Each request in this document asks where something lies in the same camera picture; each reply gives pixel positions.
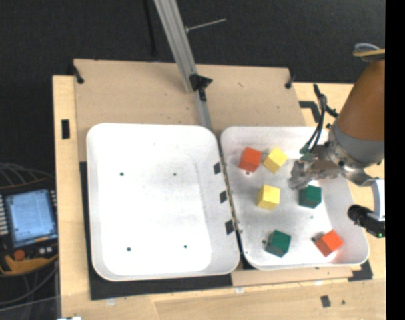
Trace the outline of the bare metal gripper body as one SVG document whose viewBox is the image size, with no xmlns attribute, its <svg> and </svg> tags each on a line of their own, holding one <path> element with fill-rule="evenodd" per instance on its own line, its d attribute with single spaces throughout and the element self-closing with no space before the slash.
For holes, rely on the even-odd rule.
<svg viewBox="0 0 405 320">
<path fill-rule="evenodd" d="M 365 172 L 370 164 L 361 163 L 351 157 L 340 147 L 317 145 L 312 151 L 300 157 L 302 172 L 318 172 L 318 179 L 335 179 L 343 177 L 357 186 L 370 186 L 374 178 Z"/>
</svg>

